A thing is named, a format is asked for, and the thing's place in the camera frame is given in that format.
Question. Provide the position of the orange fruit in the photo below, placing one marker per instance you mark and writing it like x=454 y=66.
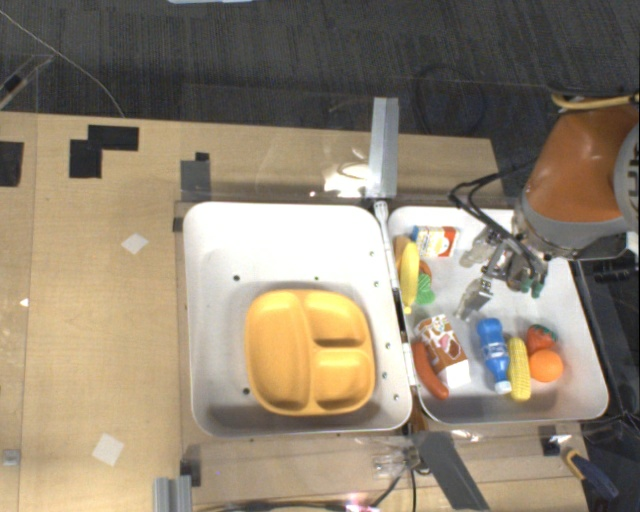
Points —
x=546 y=366

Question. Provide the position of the red strawberry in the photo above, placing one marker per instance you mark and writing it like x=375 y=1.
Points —
x=540 y=337

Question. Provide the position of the green toy lettuce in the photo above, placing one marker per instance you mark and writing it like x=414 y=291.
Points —
x=426 y=291

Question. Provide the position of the red sausage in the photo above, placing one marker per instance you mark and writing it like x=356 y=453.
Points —
x=429 y=374

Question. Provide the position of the brown and white carton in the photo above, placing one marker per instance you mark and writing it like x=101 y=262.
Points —
x=445 y=347

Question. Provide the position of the yellow divided plate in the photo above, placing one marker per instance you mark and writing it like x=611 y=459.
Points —
x=280 y=350

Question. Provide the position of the yellow banana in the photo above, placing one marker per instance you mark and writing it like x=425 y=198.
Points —
x=410 y=270

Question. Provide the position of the blue bottle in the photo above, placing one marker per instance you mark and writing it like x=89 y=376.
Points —
x=494 y=350

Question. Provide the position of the white plastic tray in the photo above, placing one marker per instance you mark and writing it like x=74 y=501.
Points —
x=545 y=310
x=280 y=240

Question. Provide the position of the yellow corn cob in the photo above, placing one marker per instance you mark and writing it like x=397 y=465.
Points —
x=519 y=370

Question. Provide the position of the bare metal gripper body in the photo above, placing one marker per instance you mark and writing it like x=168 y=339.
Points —
x=507 y=262

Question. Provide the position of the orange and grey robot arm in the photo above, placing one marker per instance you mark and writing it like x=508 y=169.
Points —
x=570 y=165

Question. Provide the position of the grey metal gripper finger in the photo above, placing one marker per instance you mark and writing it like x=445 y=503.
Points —
x=476 y=251
x=474 y=300

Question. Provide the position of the white and red carton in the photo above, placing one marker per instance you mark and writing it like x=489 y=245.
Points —
x=439 y=241

